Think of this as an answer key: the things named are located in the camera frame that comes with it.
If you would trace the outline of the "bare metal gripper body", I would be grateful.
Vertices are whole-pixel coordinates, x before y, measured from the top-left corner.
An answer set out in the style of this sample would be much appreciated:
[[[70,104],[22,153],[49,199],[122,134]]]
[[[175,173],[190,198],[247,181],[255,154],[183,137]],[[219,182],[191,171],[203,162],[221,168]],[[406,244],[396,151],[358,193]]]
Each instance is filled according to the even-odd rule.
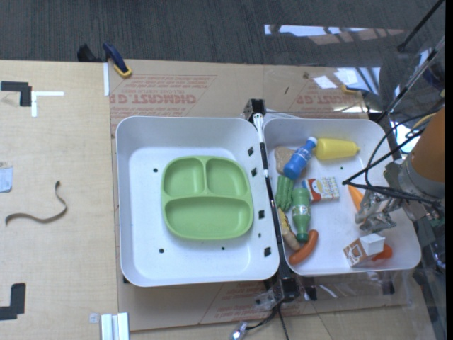
[[[399,197],[392,194],[383,194],[376,191],[367,190],[367,221],[368,222],[394,222],[391,213],[402,209],[408,219],[416,222],[425,216],[423,203],[416,200],[403,199],[403,194],[407,196],[422,196],[422,193],[414,186],[401,160],[386,165],[384,178],[390,189],[400,191]]]

